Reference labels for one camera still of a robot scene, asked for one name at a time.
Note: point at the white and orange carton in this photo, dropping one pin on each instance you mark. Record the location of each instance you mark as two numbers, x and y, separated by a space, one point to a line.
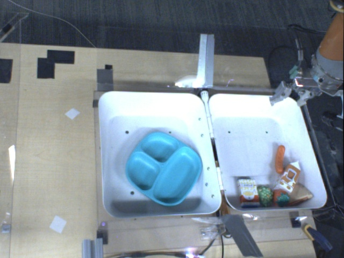
289 177

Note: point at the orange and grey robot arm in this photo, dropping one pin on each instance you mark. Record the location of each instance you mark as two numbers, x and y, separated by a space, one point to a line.
333 42

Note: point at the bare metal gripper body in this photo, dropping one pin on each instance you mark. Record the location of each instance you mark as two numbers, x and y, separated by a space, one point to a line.
309 82

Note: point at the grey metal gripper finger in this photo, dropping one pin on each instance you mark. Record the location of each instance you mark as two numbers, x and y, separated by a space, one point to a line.
305 97
280 93

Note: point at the green grapes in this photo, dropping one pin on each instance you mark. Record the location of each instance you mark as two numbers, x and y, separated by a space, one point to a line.
265 196

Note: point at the blue divided plate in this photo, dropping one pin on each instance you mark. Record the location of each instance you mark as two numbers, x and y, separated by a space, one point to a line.
164 171

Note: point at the white plastic tray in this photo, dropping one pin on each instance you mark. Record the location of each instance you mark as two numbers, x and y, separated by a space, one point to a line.
121 171
247 149

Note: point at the brown bread slice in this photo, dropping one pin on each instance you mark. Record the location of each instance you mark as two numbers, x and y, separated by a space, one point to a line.
302 195

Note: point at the orange sausage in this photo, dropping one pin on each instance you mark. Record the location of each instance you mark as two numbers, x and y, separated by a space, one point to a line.
280 158

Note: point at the red strawberry with green top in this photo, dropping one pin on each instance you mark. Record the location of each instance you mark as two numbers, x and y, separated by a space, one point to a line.
281 198

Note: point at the yellow and white juice carton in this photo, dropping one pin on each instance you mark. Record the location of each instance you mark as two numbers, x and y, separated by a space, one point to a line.
247 192

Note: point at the thin black and white rod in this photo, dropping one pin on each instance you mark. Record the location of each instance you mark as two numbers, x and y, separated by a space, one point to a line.
210 122

